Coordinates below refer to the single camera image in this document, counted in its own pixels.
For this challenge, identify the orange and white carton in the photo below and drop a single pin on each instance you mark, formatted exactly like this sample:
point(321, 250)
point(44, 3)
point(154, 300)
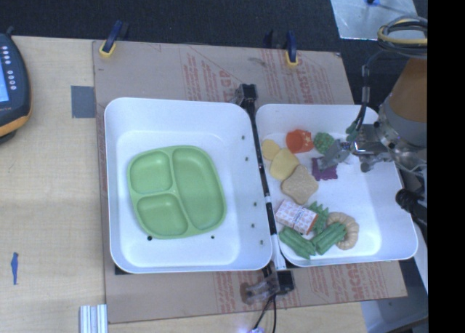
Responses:
point(294, 216)

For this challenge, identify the small yellow round chip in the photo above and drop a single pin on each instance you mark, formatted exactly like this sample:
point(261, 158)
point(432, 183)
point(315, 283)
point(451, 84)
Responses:
point(269, 149)

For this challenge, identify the brown cardboard board red print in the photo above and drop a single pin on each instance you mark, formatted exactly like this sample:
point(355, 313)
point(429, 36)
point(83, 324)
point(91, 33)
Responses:
point(163, 70)

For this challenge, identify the tan curved croissant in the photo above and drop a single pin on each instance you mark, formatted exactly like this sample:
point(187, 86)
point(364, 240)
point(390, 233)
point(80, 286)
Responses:
point(350, 231)

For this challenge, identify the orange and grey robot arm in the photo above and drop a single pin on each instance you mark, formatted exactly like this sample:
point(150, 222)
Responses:
point(408, 88)

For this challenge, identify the thin black and white rod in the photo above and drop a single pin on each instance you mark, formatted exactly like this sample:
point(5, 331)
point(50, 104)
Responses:
point(267, 197)

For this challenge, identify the black cylinder on white bracket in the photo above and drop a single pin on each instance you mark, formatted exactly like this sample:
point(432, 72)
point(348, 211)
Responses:
point(406, 197)

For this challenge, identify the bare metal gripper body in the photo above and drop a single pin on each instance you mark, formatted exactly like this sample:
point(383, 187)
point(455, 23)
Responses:
point(374, 142)

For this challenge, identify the tan bread slice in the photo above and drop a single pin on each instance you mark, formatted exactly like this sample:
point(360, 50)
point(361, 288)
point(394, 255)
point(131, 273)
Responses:
point(299, 184)

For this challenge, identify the purple grapes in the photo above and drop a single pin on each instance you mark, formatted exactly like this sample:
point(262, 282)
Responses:
point(327, 173)

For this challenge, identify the green broccoli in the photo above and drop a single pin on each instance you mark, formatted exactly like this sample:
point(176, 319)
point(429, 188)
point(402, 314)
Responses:
point(322, 142)

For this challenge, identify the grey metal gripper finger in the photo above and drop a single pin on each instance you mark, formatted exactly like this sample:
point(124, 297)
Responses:
point(336, 153)
point(368, 166)

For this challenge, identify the red can with yellow star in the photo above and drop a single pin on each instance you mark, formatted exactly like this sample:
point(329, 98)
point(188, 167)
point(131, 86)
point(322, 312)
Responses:
point(298, 140)

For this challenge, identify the green divided plate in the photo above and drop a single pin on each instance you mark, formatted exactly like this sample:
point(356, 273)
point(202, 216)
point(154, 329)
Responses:
point(196, 182)

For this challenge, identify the white plastic tray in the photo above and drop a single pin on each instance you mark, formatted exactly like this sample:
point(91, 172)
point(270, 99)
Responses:
point(374, 200)
point(232, 179)

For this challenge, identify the large yellow round chip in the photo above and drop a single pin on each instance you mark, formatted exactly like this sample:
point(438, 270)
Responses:
point(284, 165)

